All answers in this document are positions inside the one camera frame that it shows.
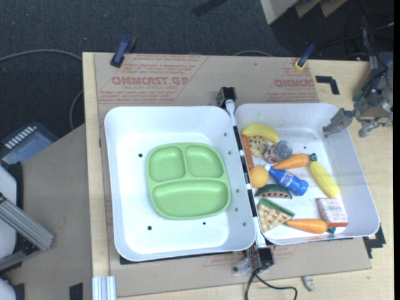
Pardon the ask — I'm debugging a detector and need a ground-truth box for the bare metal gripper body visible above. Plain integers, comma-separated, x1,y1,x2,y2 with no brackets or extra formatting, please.
354,71,394,125

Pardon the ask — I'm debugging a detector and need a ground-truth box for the white plastic tray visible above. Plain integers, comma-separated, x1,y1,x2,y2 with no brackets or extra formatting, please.
234,102,381,246
104,106,258,261

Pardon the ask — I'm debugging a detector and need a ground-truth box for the yellow corn cob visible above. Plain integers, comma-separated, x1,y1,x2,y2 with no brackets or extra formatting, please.
308,160,341,199

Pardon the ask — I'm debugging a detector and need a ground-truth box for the orange carrot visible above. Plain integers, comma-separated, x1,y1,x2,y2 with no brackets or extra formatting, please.
285,217,337,235
272,152,318,171

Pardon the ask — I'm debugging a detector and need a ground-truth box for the small red and silver can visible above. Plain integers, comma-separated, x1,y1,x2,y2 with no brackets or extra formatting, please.
263,140,294,164

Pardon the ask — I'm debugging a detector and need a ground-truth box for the yellow banana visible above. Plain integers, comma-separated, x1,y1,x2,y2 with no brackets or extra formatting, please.
241,123,280,144

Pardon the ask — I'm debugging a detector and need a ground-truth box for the blue bottle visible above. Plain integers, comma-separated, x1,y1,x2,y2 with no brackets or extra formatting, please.
264,163,309,197

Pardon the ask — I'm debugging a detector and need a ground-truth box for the beige chocolate chip biscuit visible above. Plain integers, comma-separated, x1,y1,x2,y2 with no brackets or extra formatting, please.
247,135,270,159

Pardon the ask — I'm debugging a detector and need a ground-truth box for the pink and orange carton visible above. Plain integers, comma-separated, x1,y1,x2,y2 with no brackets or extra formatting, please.
316,197,349,228

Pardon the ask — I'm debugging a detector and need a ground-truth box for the watermelon slice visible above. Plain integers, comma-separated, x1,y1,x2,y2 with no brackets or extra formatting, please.
254,183,293,200

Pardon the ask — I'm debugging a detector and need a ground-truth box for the orange sausage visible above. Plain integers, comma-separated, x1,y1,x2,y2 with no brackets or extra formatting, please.
240,134,255,171

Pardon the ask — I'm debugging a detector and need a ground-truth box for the orange fruit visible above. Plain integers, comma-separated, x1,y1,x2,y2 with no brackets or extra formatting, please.
249,166,271,189

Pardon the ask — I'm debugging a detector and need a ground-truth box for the thin black and white rod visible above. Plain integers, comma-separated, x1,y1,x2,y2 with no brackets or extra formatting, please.
225,99,266,248

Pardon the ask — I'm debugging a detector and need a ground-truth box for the pizza slice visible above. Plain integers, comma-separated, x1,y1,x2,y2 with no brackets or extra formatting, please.
256,197,296,234

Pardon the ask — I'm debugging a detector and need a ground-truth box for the brown cardboard board red print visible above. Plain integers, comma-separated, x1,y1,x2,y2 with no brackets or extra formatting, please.
93,53,373,298

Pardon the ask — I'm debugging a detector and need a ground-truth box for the green divided plate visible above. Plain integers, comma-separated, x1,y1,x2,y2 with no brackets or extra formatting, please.
146,142,233,221

